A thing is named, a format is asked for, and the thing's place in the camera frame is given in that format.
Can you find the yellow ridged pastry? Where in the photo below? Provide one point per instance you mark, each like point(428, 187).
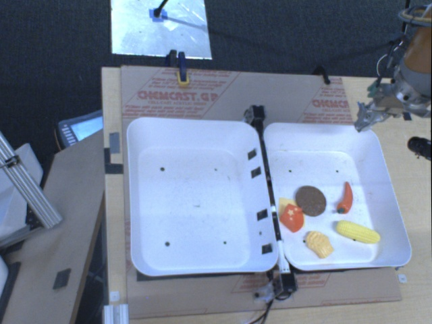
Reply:
point(320, 243)

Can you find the brown round biscuit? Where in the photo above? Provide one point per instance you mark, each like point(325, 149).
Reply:
point(311, 201)

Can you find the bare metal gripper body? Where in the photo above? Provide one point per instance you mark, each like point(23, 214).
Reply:
point(406, 99)

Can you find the yellow corn cob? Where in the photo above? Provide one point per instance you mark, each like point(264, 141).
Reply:
point(357, 232)

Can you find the thin black and white rod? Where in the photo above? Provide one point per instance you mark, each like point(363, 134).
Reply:
point(269, 184)

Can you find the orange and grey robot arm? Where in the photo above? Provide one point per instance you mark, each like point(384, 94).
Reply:
point(418, 51)

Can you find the red chili pepper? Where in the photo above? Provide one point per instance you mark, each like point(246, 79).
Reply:
point(347, 199)

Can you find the white plastic tray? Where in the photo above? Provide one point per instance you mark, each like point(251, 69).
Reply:
point(324, 167)
point(192, 197)

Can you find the brown cardboard board red print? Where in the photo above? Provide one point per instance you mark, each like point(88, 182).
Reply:
point(216, 93)

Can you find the yellow cheese wedge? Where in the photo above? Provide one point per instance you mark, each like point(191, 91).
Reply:
point(285, 202)

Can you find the black cylinder on white bracket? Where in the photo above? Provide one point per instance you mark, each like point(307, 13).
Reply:
point(420, 146)

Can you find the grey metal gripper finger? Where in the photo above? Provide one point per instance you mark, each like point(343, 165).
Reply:
point(362, 118)
point(378, 116)

